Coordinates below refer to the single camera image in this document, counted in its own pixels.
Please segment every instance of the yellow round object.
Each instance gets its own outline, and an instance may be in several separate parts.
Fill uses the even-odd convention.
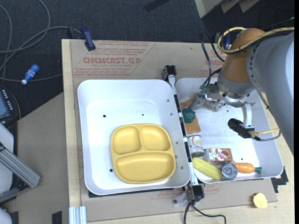
[[[268,200],[263,193],[257,193],[253,197],[253,203],[257,208],[267,208]]]

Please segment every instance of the toy carrot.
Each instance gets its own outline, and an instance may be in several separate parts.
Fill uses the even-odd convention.
[[[250,174],[256,171],[258,174],[260,174],[262,172],[261,167],[256,168],[248,162],[233,162],[233,164],[237,167],[239,173]]]

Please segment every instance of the dark blue clamp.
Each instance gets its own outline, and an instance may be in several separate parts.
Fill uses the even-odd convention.
[[[90,30],[87,27],[81,27],[81,36],[86,40],[85,46],[89,51],[95,50],[95,45],[93,44],[92,36]]]

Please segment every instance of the white tray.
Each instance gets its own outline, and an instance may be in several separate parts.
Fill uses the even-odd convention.
[[[199,92],[199,87],[205,78],[182,78],[176,82],[176,90],[180,103],[189,100],[192,95]],[[255,131],[269,130],[270,126],[263,109],[262,101],[256,91],[246,97],[243,102],[255,103],[252,106],[252,125]],[[234,181],[267,178],[279,176],[283,171],[282,160],[275,140],[256,141],[244,139],[228,127],[231,118],[244,120],[242,108],[234,108],[226,105],[218,112],[213,112],[205,103],[203,107],[194,110],[199,120],[202,143],[204,148],[230,148],[235,162],[249,162],[255,167],[262,167],[261,174],[239,173]],[[264,134],[263,139],[271,138],[272,134]],[[227,179],[215,180],[194,169],[197,178],[204,183],[229,182]]]
[[[96,195],[185,186],[190,169],[171,86],[162,80],[86,80],[78,87],[85,184]],[[147,184],[122,181],[110,150],[113,131],[122,125],[152,123],[168,132],[176,156],[169,179]]]

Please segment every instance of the blue marker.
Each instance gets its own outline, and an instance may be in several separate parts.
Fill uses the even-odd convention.
[[[35,75],[36,73],[39,71],[39,66],[34,64],[31,66],[31,68],[26,72],[25,74],[25,79],[23,79],[21,81],[22,84],[27,84],[27,82],[29,80],[31,80]]]

